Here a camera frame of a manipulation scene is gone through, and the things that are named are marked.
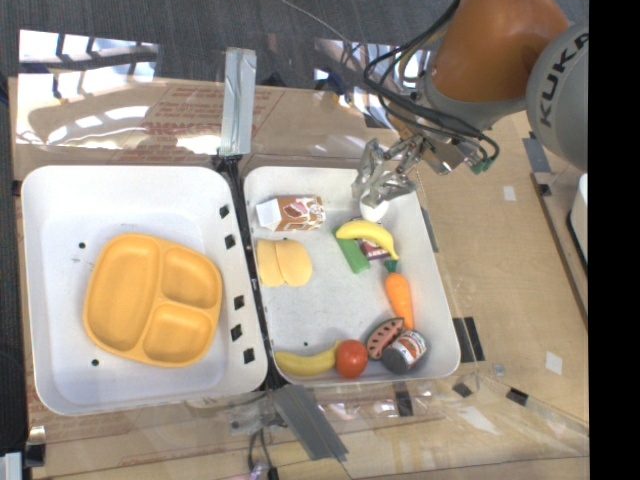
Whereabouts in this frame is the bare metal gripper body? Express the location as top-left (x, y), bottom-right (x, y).
top-left (397, 117), bottom-right (482, 176)

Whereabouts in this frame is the white egg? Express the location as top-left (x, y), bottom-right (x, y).
top-left (359, 193), bottom-right (391, 224)

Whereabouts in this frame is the yellow banana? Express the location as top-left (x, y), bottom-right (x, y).
top-left (273, 339), bottom-right (343, 378)
top-left (334, 219), bottom-right (401, 262)

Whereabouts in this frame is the dark red packet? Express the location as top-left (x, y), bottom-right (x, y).
top-left (355, 236), bottom-right (392, 261)

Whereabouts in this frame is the green block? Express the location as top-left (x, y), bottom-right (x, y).
top-left (332, 226), bottom-right (372, 276)

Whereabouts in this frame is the brown and white carton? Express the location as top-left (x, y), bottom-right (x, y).
top-left (255, 194), bottom-right (328, 233)

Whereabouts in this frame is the orange carrot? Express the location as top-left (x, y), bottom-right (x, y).
top-left (383, 259), bottom-right (416, 332)

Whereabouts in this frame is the yellow bread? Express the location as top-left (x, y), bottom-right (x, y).
top-left (255, 237), bottom-right (314, 289)

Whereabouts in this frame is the white plastic tray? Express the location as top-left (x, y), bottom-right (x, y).
top-left (242, 165), bottom-right (462, 388)
top-left (20, 164), bottom-right (269, 416)

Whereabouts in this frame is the watermelon slice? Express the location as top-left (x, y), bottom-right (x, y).
top-left (365, 316), bottom-right (406, 361)

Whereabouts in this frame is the small can red label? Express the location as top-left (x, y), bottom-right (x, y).
top-left (380, 329), bottom-right (430, 376)

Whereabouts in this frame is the red tomato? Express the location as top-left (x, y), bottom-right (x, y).
top-left (334, 338), bottom-right (370, 380)

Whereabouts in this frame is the orange divided plate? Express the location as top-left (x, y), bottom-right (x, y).
top-left (81, 232), bottom-right (224, 368)

